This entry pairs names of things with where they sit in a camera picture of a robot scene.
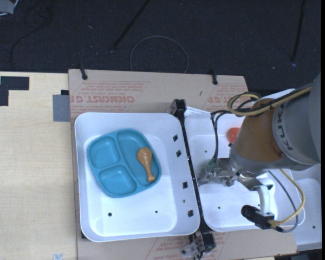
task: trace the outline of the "black connector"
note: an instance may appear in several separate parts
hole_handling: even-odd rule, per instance
[[[271,224],[268,223],[268,221],[271,219],[275,219],[274,214],[268,213],[266,216],[264,216],[260,213],[260,210],[258,208],[255,208],[250,205],[244,205],[240,212],[243,217],[255,223],[255,225],[261,229],[271,228]]]

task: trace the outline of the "red object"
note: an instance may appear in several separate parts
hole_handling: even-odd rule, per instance
[[[238,134],[239,128],[238,127],[232,127],[228,130],[226,133],[226,137],[230,143],[234,143]]]

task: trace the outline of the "light wood surface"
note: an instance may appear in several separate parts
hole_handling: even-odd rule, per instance
[[[71,131],[53,121],[67,74],[29,76],[0,107],[0,259],[77,259]]]

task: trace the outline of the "blue divided plate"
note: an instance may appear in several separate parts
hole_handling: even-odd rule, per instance
[[[152,151],[151,171],[156,177],[147,181],[145,168],[137,159],[137,151]],[[93,140],[87,149],[90,167],[103,191],[111,197],[127,197],[156,184],[161,176],[158,158],[145,136],[134,129],[121,129]]]

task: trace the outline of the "cardboard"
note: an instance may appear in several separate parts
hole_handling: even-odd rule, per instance
[[[174,99],[185,99],[187,106],[212,112],[226,109],[228,100],[247,91],[242,76],[141,73],[135,71],[85,70],[83,80],[78,69],[69,70],[70,117],[73,144],[73,168],[77,250],[79,260],[93,259],[185,259],[180,249],[189,243],[188,236],[145,238],[94,243],[82,238],[79,216],[75,119],[85,112],[165,113]],[[214,232],[216,248],[205,260],[231,260],[297,253],[292,233],[273,230]]]

